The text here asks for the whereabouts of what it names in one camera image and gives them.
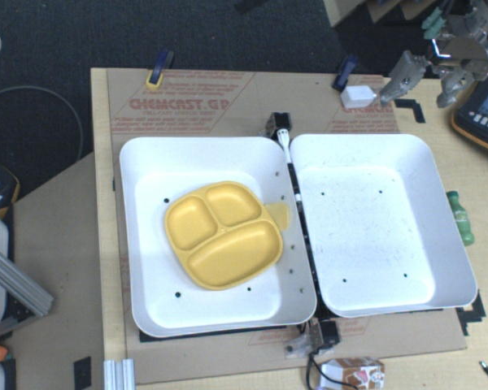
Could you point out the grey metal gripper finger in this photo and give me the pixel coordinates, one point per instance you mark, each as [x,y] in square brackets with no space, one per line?
[455,85]
[404,75]

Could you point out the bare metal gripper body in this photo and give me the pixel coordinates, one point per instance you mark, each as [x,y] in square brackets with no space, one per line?
[467,49]

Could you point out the small white box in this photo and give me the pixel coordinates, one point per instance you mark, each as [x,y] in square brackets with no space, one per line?
[357,96]

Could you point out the green plastic bottle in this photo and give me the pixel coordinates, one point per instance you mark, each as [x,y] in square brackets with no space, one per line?
[461,219]

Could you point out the thin black and white rod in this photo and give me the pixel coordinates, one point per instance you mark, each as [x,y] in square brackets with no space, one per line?
[297,197]

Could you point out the white plastic tray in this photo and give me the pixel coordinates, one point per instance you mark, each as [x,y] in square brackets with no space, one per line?
[154,307]
[370,234]

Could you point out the brown cardboard board, red print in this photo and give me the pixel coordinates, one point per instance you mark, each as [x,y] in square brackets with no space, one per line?
[187,104]

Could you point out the yellow divided plate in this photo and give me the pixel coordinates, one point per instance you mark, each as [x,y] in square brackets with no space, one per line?
[227,254]

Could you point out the brown and white carton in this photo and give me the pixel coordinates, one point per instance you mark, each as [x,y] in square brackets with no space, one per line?
[358,374]

